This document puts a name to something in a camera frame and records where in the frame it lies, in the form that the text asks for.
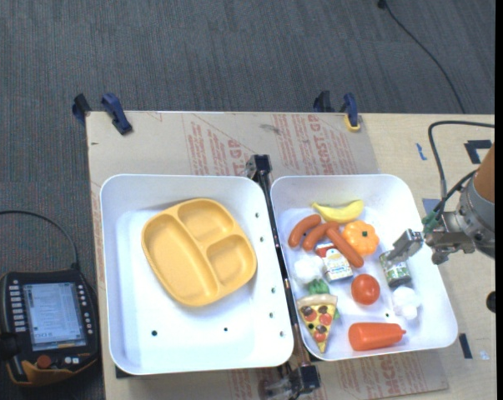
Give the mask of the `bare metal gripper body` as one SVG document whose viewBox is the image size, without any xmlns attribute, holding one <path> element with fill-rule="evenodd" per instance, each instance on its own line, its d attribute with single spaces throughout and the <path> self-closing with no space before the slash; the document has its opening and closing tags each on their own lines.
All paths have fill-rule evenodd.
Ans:
<svg viewBox="0 0 503 400">
<path fill-rule="evenodd" d="M 475 245 L 453 212 L 431 211 L 424 217 L 424 238 L 434 253 L 473 253 Z"/>
</svg>

